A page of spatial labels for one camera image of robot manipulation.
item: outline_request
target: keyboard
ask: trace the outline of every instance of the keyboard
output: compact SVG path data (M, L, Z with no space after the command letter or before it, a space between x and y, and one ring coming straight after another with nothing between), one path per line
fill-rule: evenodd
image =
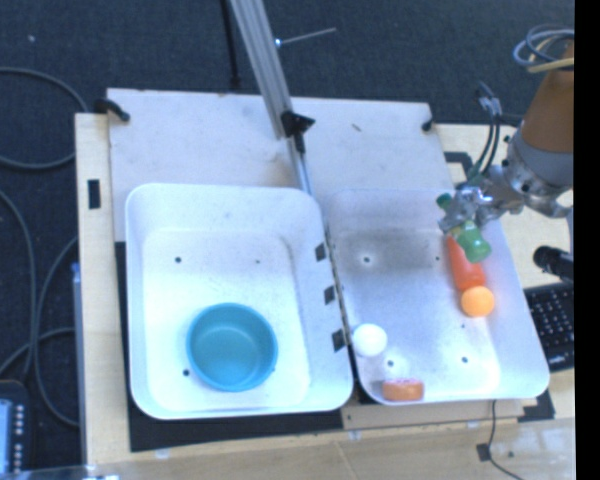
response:
M573 368L573 284L555 283L526 288L524 293L549 371Z

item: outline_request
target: metal pole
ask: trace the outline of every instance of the metal pole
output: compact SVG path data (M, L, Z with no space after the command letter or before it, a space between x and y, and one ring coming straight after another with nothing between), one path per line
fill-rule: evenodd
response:
M287 137L282 115L292 111L289 89L262 0L230 0L274 133ZM300 188L312 194L304 153L289 141L289 152Z

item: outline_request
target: white sink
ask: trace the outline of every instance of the white sink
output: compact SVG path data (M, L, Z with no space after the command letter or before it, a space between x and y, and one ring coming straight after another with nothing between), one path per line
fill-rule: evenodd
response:
M483 262L496 306L486 317L460 309L443 235L436 190L345 190L326 211L342 299L352 330L379 325L384 354L356 355L360 382L377 402L387 378L417 378L417 403L533 398L549 369L497 221L483 235Z
M351 394L320 209L292 188L146 184L126 202L131 392L158 419L327 411ZM275 371L238 393L193 373L187 328L236 302L273 326Z

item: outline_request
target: teal bowl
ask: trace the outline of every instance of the teal bowl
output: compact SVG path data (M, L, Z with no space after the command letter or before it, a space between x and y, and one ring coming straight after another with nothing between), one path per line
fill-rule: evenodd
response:
M221 391L246 391L262 384L278 360L271 324L254 309L223 303L202 310L187 333L193 371Z

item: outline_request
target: orange ball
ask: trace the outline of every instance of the orange ball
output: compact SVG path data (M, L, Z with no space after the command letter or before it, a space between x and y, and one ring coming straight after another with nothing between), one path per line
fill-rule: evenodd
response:
M474 286L462 292L460 306L469 316L486 316L493 311L495 297L486 286Z

